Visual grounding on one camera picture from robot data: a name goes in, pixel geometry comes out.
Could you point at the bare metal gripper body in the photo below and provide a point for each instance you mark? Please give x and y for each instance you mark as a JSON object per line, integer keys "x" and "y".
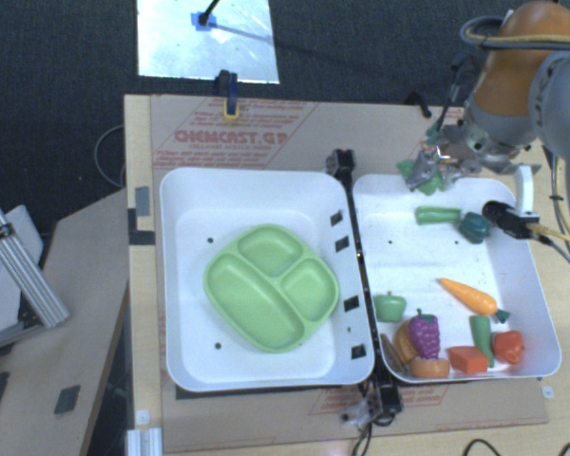
{"x": 475, "y": 150}

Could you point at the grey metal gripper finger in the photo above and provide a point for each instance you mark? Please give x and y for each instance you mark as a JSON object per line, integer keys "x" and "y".
{"x": 423, "y": 169}
{"x": 450, "y": 175}

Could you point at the green broccoli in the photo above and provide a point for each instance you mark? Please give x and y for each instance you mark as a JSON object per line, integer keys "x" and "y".
{"x": 430, "y": 187}

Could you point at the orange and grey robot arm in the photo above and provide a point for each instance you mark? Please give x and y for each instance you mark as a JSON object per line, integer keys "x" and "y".
{"x": 508, "y": 69}

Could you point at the green pea pod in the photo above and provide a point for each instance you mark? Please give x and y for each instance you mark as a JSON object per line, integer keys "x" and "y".
{"x": 437, "y": 215}

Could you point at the brown cardboard board red print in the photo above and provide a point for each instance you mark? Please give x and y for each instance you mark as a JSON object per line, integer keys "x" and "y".
{"x": 385, "y": 126}

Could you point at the dark green pepper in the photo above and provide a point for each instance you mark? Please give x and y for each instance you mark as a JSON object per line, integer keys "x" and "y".
{"x": 474, "y": 227}

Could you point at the white plastic tray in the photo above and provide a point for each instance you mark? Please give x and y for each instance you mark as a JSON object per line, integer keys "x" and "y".
{"x": 423, "y": 259}
{"x": 195, "y": 330}

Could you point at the thin black rod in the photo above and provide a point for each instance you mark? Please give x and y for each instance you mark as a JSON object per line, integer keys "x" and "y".
{"x": 358, "y": 250}

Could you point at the orange carrot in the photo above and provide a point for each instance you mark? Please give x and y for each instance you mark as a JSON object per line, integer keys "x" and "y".
{"x": 472, "y": 296}

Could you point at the light green pepper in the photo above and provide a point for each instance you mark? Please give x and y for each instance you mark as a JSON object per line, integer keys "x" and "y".
{"x": 389, "y": 308}

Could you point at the purple grapes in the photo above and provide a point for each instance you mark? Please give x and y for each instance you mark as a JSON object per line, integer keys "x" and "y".
{"x": 425, "y": 335}

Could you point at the green cucumber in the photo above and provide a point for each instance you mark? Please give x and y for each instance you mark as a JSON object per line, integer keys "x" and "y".
{"x": 482, "y": 337}

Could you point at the orange banana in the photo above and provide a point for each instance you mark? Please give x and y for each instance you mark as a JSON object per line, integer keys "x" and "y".
{"x": 403, "y": 342}

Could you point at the red pepper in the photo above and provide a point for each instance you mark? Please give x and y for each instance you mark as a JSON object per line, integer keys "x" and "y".
{"x": 508, "y": 347}

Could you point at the orange wedge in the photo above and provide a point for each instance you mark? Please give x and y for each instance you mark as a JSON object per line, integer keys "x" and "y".
{"x": 468, "y": 360}

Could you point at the orange bread roll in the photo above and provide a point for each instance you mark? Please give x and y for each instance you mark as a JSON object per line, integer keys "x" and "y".
{"x": 430, "y": 368}

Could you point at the green divided plate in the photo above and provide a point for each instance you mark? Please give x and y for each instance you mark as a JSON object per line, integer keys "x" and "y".
{"x": 261, "y": 292}

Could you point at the black cylinder on white bracket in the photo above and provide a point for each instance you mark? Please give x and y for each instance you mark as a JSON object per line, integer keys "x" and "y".
{"x": 508, "y": 219}

